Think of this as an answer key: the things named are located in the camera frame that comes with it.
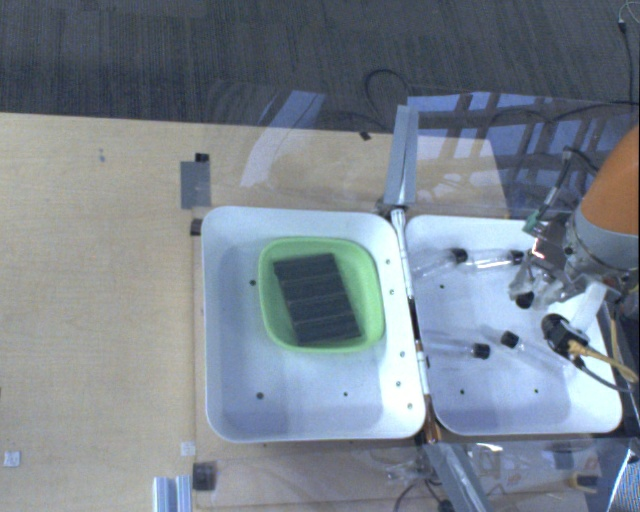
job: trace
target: green bowl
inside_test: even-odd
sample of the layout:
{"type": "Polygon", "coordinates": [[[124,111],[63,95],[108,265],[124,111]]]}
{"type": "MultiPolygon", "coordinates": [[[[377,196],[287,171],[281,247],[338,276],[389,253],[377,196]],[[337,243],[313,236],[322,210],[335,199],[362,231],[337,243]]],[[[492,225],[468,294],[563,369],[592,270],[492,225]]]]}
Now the green bowl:
{"type": "Polygon", "coordinates": [[[260,254],[258,288],[264,325],[269,337],[283,348],[297,352],[356,352],[372,346],[384,334],[384,309],[376,264],[366,249],[354,242],[311,237],[275,240],[260,254]],[[327,253],[336,259],[361,335],[326,344],[299,346],[273,264],[278,260],[327,253]]]}

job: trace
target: light wood surface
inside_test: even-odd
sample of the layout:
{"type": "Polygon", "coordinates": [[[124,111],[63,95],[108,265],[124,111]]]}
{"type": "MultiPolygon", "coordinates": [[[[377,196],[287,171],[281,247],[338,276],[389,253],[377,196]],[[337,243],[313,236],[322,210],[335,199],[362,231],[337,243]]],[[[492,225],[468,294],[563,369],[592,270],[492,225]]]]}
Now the light wood surface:
{"type": "MultiPolygon", "coordinates": [[[[210,154],[215,205],[368,211],[384,188],[390,143],[388,135],[1,114],[0,454],[19,450],[22,462],[0,467],[0,510],[148,511],[154,476],[191,472],[186,441],[198,440],[198,460],[239,468],[238,478],[252,475],[240,460],[285,467],[307,454],[351,456],[341,443],[229,446],[206,430],[194,373],[202,366],[197,241],[192,212],[179,206],[179,165],[210,154]]],[[[423,192],[465,203],[459,189],[437,186],[423,192]]],[[[504,208],[499,188],[482,198],[504,208]]],[[[370,469],[361,463],[358,475],[370,469]]],[[[380,480],[358,492],[336,481],[336,499],[402,489],[372,481],[380,480]]],[[[218,504],[235,503],[229,496],[218,504]]],[[[259,499],[258,490],[244,504],[259,499]]]]}

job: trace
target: black wire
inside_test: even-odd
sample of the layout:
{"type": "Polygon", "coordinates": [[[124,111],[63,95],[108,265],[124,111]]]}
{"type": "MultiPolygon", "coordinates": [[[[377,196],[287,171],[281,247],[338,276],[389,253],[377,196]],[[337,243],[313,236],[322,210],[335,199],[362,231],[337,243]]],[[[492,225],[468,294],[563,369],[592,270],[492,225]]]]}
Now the black wire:
{"type": "Polygon", "coordinates": [[[413,489],[416,486],[416,484],[411,484],[409,487],[407,487],[404,491],[402,491],[402,494],[400,496],[398,496],[398,499],[396,500],[395,505],[393,506],[393,512],[399,512],[400,511],[400,503],[402,503],[402,500],[404,499],[404,497],[409,494],[409,492],[411,491],[411,489],[413,489]]]}
{"type": "MultiPolygon", "coordinates": [[[[388,75],[395,76],[396,78],[398,78],[402,82],[402,85],[404,86],[404,89],[405,89],[405,91],[407,93],[407,96],[409,96],[409,94],[411,93],[411,86],[409,85],[409,82],[407,82],[407,80],[406,80],[406,78],[404,76],[402,76],[397,71],[394,71],[393,69],[389,69],[389,68],[377,68],[377,69],[369,71],[365,75],[365,77],[362,80],[362,87],[364,89],[364,95],[365,95],[365,98],[367,100],[367,103],[369,104],[369,107],[371,108],[371,110],[373,110],[377,114],[378,118],[379,119],[383,119],[384,116],[382,115],[382,112],[380,112],[380,110],[378,109],[375,101],[373,100],[373,97],[371,96],[371,80],[372,80],[373,77],[375,77],[376,75],[380,75],[380,74],[388,74],[388,75]]],[[[388,131],[393,131],[389,127],[387,127],[386,129],[388,131]]]]}
{"type": "Polygon", "coordinates": [[[336,118],[336,120],[348,119],[349,121],[352,121],[354,117],[363,119],[364,121],[368,121],[369,123],[376,125],[378,128],[381,128],[385,132],[393,132],[393,130],[386,124],[381,123],[371,116],[368,116],[366,114],[359,114],[358,112],[351,112],[348,110],[331,110],[320,112],[318,114],[318,117],[316,118],[316,128],[321,128],[321,124],[325,119],[336,118]]]}
{"type": "Polygon", "coordinates": [[[433,490],[433,487],[431,487],[431,483],[429,482],[429,480],[425,480],[424,485],[426,485],[427,489],[429,489],[429,493],[431,494],[431,496],[433,496],[433,499],[436,500],[438,504],[442,503],[442,500],[438,498],[438,495],[433,490]]]}
{"type": "Polygon", "coordinates": [[[586,112],[587,110],[593,110],[594,108],[603,108],[603,107],[611,107],[613,105],[632,105],[638,106],[640,105],[637,101],[610,101],[609,103],[594,103],[593,105],[585,105],[584,107],[573,108],[571,110],[567,110],[562,114],[558,114],[555,117],[551,118],[552,123],[557,123],[561,119],[565,117],[572,116],[573,114],[579,114],[580,112],[586,112]]]}
{"type": "MultiPolygon", "coordinates": [[[[429,480],[424,480],[424,484],[427,486],[427,489],[429,489],[429,493],[431,494],[431,496],[433,496],[433,499],[436,500],[438,502],[438,504],[442,503],[442,500],[438,497],[438,495],[435,493],[435,491],[431,487],[431,483],[429,482],[429,480]]],[[[411,492],[411,490],[415,486],[416,486],[416,484],[411,484],[404,491],[402,491],[402,494],[400,494],[400,496],[398,496],[398,499],[396,500],[395,504],[393,505],[393,512],[399,512],[400,511],[400,505],[402,504],[402,500],[405,498],[405,496],[407,494],[409,494],[411,492]]]]}
{"type": "Polygon", "coordinates": [[[525,114],[529,114],[529,115],[532,115],[532,116],[537,116],[540,119],[542,119],[545,123],[553,122],[551,118],[545,116],[542,112],[539,112],[537,110],[533,110],[533,109],[527,108],[527,107],[508,107],[508,108],[505,108],[503,110],[499,110],[498,112],[493,114],[493,116],[491,116],[489,118],[489,122],[487,123],[487,126],[491,127],[491,125],[494,123],[494,121],[496,119],[498,119],[500,116],[513,114],[513,113],[517,113],[517,112],[524,112],[525,114]]]}
{"type": "MultiPolygon", "coordinates": [[[[562,170],[560,171],[560,176],[558,176],[558,179],[556,180],[555,185],[553,186],[554,188],[556,188],[556,194],[558,194],[558,191],[560,190],[560,187],[562,186],[562,183],[564,182],[564,180],[566,179],[566,177],[569,174],[569,167],[570,167],[570,159],[567,159],[564,161],[564,163],[562,164],[562,170]]],[[[553,201],[551,201],[551,203],[547,204],[544,203],[542,205],[542,207],[540,208],[540,211],[538,212],[538,218],[542,219],[542,216],[547,212],[547,210],[549,209],[549,207],[555,202],[555,199],[553,201]]]]}
{"type": "Polygon", "coordinates": [[[631,393],[630,389],[616,386],[615,384],[611,384],[611,382],[607,382],[599,375],[593,373],[591,370],[589,370],[589,368],[587,368],[587,366],[584,364],[584,361],[582,361],[582,359],[578,359],[577,361],[580,361],[580,363],[576,364],[576,362],[574,361],[575,367],[578,368],[578,370],[586,373],[592,379],[597,380],[600,384],[607,386],[608,388],[611,388],[615,391],[619,391],[620,393],[631,393]]]}
{"type": "Polygon", "coordinates": [[[571,151],[574,155],[579,156],[582,161],[587,164],[589,169],[598,172],[598,166],[594,164],[591,158],[589,158],[584,152],[580,151],[578,148],[573,148],[571,146],[565,146],[564,149],[565,151],[571,151]]]}
{"type": "Polygon", "coordinates": [[[618,30],[622,34],[624,48],[627,52],[627,62],[629,65],[629,101],[633,101],[633,57],[631,56],[631,47],[629,46],[629,38],[627,37],[627,24],[620,19],[618,21],[618,30]]]}

